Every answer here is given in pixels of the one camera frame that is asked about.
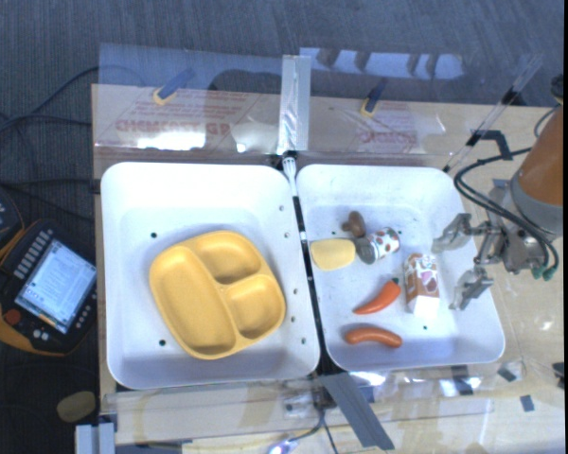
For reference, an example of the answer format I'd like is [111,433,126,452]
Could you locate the white plastic tray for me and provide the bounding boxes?
[294,163,506,374]
[99,160,322,392]

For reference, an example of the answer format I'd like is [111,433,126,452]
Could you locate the orange sausage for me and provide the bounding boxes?
[344,325,404,349]

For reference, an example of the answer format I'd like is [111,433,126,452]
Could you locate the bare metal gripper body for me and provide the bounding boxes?
[473,200,550,276]

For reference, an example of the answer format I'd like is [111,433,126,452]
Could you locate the brown toy mushroom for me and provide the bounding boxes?
[341,210,367,238]

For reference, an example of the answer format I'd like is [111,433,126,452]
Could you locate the pale yellow toy bread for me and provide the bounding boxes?
[310,236,358,272]

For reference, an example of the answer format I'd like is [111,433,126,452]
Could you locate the brown and white carton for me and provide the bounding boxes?
[402,252,442,316]

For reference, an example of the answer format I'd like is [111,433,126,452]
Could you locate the dull yellow oval object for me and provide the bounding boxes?
[56,390,98,423]

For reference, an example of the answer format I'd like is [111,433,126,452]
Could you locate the brown cardboard board red print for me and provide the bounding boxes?
[90,82,508,396]

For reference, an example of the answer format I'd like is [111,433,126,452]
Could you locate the black block with thin wires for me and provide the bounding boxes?
[311,387,337,410]

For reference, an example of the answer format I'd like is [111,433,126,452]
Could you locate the white can with red print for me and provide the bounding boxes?
[354,226,402,266]

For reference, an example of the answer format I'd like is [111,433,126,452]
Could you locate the orange carrot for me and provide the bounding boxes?
[352,277,403,316]

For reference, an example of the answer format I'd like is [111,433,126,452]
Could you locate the yellow divided plate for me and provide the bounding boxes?
[148,229,288,361]

